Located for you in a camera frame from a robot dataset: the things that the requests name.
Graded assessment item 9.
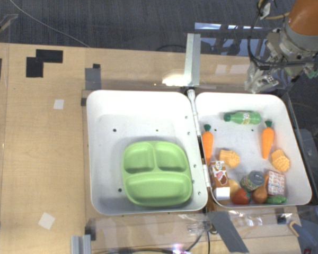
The green plastic bottle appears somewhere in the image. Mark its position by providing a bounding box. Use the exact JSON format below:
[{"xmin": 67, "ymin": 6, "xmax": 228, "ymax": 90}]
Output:
[{"xmin": 223, "ymin": 111, "xmax": 262, "ymax": 125}]

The yellow bread roll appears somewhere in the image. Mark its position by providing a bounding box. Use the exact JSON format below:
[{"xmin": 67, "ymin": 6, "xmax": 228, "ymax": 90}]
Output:
[{"xmin": 227, "ymin": 179, "xmax": 241, "ymax": 196}]

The green divided plate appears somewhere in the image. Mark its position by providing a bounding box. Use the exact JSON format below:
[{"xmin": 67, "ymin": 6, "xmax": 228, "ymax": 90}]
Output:
[{"xmin": 121, "ymin": 140, "xmax": 194, "ymax": 207}]

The red and white carton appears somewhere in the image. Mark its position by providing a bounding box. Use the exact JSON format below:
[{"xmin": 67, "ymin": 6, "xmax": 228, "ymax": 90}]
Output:
[{"xmin": 267, "ymin": 170, "xmax": 286, "ymax": 196}]

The green pea pod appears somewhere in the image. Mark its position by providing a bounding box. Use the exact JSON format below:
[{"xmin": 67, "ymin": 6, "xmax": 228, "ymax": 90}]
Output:
[{"xmin": 264, "ymin": 195, "xmax": 288, "ymax": 205}]

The small green can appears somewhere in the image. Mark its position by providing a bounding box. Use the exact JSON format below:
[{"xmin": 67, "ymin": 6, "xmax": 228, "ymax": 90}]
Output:
[{"xmin": 240, "ymin": 170, "xmax": 266, "ymax": 193}]

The red strawberry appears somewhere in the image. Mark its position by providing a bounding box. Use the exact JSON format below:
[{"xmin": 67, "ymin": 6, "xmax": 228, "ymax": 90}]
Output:
[{"xmin": 231, "ymin": 188, "xmax": 252, "ymax": 206}]

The brown and white carton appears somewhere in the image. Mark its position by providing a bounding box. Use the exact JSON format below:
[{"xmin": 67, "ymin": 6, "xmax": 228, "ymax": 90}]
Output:
[{"xmin": 209, "ymin": 160, "xmax": 232, "ymax": 202}]

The white plastic tray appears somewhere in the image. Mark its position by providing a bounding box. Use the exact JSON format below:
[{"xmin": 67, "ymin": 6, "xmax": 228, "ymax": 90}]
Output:
[
  {"xmin": 85, "ymin": 89, "xmax": 209, "ymax": 216},
  {"xmin": 195, "ymin": 92, "xmax": 313, "ymax": 209}
]

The orange carrot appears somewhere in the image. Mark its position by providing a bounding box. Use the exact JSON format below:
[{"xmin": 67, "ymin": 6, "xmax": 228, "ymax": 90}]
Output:
[
  {"xmin": 261, "ymin": 120, "xmax": 276, "ymax": 160},
  {"xmin": 201, "ymin": 124, "xmax": 215, "ymax": 166}
]

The brown chicken drumstick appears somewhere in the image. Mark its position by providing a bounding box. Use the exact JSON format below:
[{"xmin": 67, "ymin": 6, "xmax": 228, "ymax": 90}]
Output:
[{"xmin": 252, "ymin": 174, "xmax": 270, "ymax": 204}]

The yellow waffle biscuit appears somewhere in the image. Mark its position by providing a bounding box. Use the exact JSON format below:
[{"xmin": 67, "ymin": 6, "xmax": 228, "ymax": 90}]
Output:
[
  {"xmin": 218, "ymin": 149, "xmax": 241, "ymax": 169},
  {"xmin": 270, "ymin": 149, "xmax": 291, "ymax": 173}
]

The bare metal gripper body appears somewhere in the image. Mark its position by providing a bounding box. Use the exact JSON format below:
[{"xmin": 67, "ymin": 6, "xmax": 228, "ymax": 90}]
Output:
[{"xmin": 264, "ymin": 28, "xmax": 318, "ymax": 77}]

